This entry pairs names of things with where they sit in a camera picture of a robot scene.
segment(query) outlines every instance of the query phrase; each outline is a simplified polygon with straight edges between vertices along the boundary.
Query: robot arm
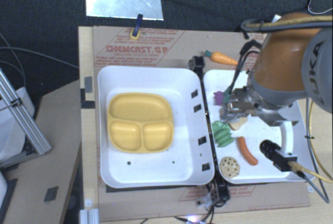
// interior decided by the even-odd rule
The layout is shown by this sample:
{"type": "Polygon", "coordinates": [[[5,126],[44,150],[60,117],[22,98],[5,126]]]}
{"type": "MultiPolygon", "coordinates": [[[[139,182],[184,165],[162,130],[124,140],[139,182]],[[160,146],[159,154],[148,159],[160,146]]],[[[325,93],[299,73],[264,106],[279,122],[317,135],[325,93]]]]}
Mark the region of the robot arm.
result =
{"type": "MultiPolygon", "coordinates": [[[[293,13],[281,21],[304,17],[308,15],[293,13]]],[[[279,126],[285,119],[278,110],[307,97],[332,113],[331,27],[269,34],[247,86],[233,90],[223,103],[221,119],[233,122],[251,114],[269,126],[279,126]]]]}

